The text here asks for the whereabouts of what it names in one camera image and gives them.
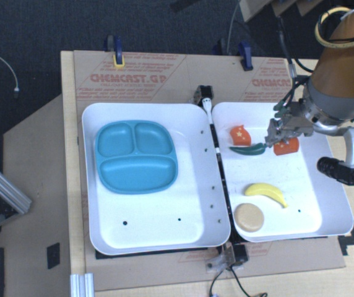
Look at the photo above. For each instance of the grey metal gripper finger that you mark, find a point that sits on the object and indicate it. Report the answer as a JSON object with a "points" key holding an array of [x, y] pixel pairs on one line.
{"points": [[270, 138], [285, 140]]}

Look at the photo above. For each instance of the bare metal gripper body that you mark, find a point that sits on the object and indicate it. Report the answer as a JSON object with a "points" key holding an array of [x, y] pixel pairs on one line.
{"points": [[297, 119]]}

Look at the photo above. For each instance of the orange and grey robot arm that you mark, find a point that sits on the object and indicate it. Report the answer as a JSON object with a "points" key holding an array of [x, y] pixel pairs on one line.
{"points": [[341, 63]]}

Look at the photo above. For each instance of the orange pizza slice yellow stars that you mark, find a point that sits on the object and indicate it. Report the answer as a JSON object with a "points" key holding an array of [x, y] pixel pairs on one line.
{"points": [[240, 135], [286, 148]]}

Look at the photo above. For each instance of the green chili pepper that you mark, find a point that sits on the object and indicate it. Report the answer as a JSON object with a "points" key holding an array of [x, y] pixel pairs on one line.
{"points": [[246, 151]]}

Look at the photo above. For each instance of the white plastic tray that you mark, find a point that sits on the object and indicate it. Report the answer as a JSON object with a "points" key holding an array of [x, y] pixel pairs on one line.
{"points": [[164, 221], [288, 172]]}

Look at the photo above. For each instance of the yellow banana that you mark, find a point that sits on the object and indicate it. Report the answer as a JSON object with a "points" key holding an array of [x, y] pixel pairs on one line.
{"points": [[266, 190]]}

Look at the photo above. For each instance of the thin black and white rod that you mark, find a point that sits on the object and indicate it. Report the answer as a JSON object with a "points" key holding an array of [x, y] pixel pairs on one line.
{"points": [[218, 153]]}

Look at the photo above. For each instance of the tan round biscuit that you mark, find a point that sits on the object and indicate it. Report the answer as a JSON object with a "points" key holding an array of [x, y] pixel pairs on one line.
{"points": [[248, 217]]}

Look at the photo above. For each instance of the brown cardboard board red print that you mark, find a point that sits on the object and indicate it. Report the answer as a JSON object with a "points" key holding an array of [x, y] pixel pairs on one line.
{"points": [[152, 79]]}

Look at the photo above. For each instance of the blue divided plate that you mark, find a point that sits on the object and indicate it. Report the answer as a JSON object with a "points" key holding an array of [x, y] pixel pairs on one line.
{"points": [[136, 166]]}

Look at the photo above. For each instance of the black cylinder on white bracket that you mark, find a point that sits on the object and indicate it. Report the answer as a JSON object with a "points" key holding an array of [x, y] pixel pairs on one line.
{"points": [[351, 173]]}

